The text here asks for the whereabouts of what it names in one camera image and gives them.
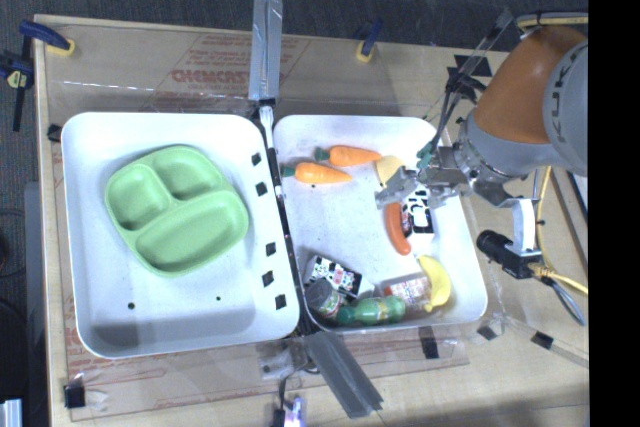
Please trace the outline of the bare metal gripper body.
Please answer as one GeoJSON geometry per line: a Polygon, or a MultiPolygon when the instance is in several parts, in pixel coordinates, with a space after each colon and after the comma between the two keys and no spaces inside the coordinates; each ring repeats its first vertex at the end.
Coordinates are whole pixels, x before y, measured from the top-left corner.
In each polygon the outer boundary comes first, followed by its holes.
{"type": "Polygon", "coordinates": [[[417,159],[418,180],[426,188],[451,187],[460,196],[469,196],[473,192],[458,144],[427,144],[417,153],[417,159]]]}

